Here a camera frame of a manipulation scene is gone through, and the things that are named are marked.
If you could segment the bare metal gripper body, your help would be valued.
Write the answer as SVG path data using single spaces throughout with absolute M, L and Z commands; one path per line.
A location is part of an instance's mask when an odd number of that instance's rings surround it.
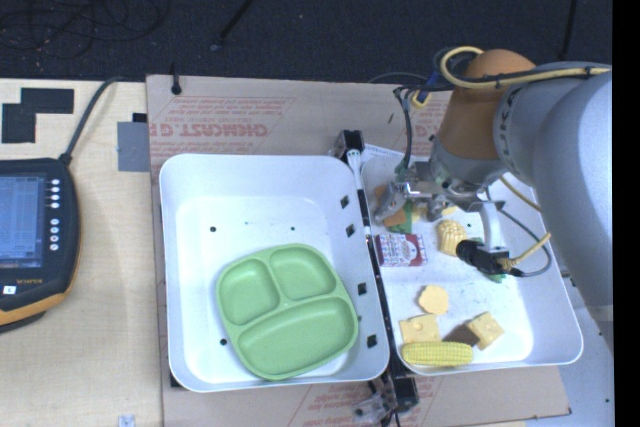
M 480 185 L 454 176 L 438 162 L 413 161 L 397 170 L 396 182 L 406 198 L 426 202 L 430 209 L 451 205 L 472 209 L 474 204 L 482 202 Z

